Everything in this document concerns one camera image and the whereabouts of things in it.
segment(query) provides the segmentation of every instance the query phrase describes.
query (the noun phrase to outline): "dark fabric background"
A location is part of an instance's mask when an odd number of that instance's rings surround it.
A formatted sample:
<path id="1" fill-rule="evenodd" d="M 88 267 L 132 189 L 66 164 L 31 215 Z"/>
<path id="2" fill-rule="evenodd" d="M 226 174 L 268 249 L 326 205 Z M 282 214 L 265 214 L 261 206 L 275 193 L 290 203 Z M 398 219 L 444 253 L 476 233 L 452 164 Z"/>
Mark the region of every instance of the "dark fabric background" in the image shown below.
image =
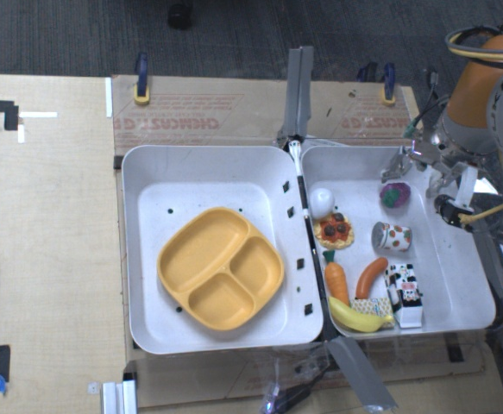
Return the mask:
<path id="1" fill-rule="evenodd" d="M 503 23 L 503 0 L 193 0 L 193 26 L 167 25 L 179 0 L 0 0 L 0 73 L 131 74 L 147 52 L 152 75 L 286 78 L 288 50 L 315 47 L 313 79 L 354 80 L 392 61 L 418 103 L 425 69 L 452 92 L 464 58 L 444 36 Z"/>

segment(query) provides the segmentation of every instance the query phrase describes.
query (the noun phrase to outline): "cow print carton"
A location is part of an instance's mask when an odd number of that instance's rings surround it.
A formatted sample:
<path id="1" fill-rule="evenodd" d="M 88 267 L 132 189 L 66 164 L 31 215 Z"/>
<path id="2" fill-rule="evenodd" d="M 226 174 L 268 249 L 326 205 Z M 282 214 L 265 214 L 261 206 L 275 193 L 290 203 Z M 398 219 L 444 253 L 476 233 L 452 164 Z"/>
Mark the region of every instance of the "cow print carton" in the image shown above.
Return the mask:
<path id="1" fill-rule="evenodd" d="M 391 265 L 385 271 L 387 294 L 400 328 L 422 326 L 424 307 L 412 264 Z"/>

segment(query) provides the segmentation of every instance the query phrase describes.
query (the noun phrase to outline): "yellow clamp pad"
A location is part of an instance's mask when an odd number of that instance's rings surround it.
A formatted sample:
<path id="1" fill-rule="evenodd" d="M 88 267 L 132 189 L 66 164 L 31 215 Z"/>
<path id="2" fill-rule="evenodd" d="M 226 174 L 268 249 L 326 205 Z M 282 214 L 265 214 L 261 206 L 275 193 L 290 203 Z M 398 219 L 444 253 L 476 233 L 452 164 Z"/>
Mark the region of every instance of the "yellow clamp pad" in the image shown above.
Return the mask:
<path id="1" fill-rule="evenodd" d="M 393 97 L 391 99 L 387 99 L 386 98 L 385 87 L 381 88 L 380 96 L 381 96 L 381 103 L 383 105 L 385 105 L 385 106 L 394 106 L 395 105 L 396 98 L 395 98 L 394 94 L 393 94 Z"/>
<path id="2" fill-rule="evenodd" d="M 146 87 L 146 95 L 143 97 L 138 97 L 138 85 L 134 85 L 134 102 L 140 106 L 145 106 L 149 104 L 149 86 Z"/>

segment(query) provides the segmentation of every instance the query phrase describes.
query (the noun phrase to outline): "tin can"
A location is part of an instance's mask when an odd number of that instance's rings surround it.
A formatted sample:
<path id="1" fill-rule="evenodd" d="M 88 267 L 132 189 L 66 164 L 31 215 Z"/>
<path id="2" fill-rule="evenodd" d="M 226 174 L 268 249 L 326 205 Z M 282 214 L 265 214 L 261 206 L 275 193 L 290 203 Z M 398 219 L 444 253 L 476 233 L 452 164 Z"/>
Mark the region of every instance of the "tin can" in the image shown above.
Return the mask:
<path id="1" fill-rule="evenodd" d="M 372 229 L 372 245 L 374 248 L 405 252 L 411 243 L 412 231 L 409 227 L 378 222 Z"/>

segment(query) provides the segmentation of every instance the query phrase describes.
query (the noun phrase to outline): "black caster wheel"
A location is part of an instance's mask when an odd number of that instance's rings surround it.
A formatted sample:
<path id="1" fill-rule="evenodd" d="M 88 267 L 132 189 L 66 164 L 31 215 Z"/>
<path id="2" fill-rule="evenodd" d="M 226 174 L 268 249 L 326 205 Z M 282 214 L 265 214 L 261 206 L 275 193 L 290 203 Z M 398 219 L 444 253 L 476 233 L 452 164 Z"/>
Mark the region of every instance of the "black caster wheel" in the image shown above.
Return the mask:
<path id="1" fill-rule="evenodd" d="M 168 25 L 174 29 L 188 29 L 192 25 L 191 13 L 184 4 L 174 4 L 168 10 Z"/>

